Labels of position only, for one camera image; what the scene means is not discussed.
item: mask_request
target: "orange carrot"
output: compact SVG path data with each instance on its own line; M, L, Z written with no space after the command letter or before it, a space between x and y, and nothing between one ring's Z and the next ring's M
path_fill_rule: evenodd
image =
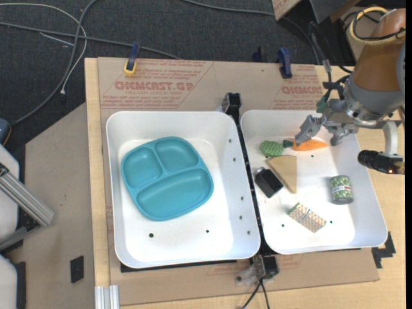
M293 140L293 146L292 149L296 150L296 151L309 151L309 150L315 150L315 149L320 149L322 147L327 147L328 144L322 141L318 141L318 140L307 140L304 141L302 143L300 143L299 145L296 144L296 141Z

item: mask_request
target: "food can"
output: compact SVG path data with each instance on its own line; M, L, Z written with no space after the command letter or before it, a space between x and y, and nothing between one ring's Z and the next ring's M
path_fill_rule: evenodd
M342 205L353 201L352 186L348 176L338 175L330 178L330 186L334 203Z

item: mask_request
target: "cheese wedge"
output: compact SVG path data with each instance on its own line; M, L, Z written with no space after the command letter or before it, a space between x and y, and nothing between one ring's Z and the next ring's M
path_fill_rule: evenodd
M278 156L267 161L273 172L282 183L293 193L296 193L297 158L296 156Z

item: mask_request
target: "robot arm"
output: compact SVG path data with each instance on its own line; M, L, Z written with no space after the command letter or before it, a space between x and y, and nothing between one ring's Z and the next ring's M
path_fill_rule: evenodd
M360 37L357 21L368 12L383 16L371 37ZM396 154L397 126L401 121L385 118L405 104L406 9L387 12L381 7L360 11L350 24L353 38L365 45L352 74L345 78L339 99L330 99L328 92L319 101L321 117L308 116L295 135L300 143L315 136L324 126L333 137L331 145L338 145L344 136L356 133L360 127L382 129L386 138L383 153L363 151L358 161L384 173L404 174L403 158Z

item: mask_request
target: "blue divided plate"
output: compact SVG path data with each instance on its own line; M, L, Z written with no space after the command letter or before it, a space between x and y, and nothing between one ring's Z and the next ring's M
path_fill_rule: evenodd
M198 152L179 137L164 137L129 151L122 176L139 211L165 221L193 211L213 193L212 176Z

